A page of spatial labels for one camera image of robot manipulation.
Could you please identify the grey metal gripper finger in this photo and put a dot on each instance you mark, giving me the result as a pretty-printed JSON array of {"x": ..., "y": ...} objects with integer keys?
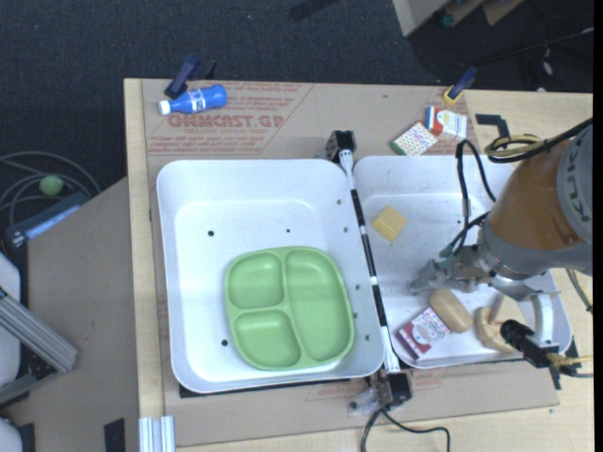
[
  {"x": 424, "y": 281},
  {"x": 437, "y": 266}
]

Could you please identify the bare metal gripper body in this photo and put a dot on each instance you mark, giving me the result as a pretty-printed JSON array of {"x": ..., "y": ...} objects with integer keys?
[{"x": 466, "y": 269}]

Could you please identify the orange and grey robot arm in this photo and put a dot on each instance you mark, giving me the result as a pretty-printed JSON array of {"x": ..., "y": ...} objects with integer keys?
[{"x": 532, "y": 205}]

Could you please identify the beige bread roll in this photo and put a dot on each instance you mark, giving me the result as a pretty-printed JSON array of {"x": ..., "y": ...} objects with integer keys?
[{"x": 451, "y": 310}]

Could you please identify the red and white carton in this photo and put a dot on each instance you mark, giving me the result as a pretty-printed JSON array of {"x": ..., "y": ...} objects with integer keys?
[{"x": 421, "y": 334}]

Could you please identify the yellow cheese slice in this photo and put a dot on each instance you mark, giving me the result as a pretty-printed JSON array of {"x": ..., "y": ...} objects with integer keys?
[{"x": 389, "y": 224}]

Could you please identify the thin black and white rod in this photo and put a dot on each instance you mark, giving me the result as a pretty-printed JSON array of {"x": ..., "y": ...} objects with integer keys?
[{"x": 366, "y": 247}]

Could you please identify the beige toy pastry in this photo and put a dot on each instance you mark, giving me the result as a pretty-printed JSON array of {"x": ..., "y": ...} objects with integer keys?
[{"x": 490, "y": 334}]

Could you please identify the white plastic tray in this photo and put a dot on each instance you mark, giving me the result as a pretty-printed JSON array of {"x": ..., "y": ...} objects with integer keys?
[
  {"x": 414, "y": 191},
  {"x": 207, "y": 214}
]

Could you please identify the green divided plate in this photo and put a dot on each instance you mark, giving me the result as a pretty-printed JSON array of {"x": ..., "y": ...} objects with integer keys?
[{"x": 311, "y": 299}]

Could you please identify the colourful dotted packet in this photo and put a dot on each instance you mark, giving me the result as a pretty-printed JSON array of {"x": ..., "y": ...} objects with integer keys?
[{"x": 414, "y": 138}]

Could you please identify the white red blue carton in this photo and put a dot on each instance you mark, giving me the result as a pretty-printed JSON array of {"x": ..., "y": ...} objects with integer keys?
[{"x": 447, "y": 123}]

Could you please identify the brown cardboard board red print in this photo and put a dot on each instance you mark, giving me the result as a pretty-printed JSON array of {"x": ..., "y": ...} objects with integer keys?
[{"x": 292, "y": 111}]

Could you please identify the blue bottle white cap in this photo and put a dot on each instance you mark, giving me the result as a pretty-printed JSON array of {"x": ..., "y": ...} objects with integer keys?
[{"x": 198, "y": 99}]

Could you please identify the black cylinder on white bracket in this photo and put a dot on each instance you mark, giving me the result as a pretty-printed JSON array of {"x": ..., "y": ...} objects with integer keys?
[{"x": 523, "y": 339}]

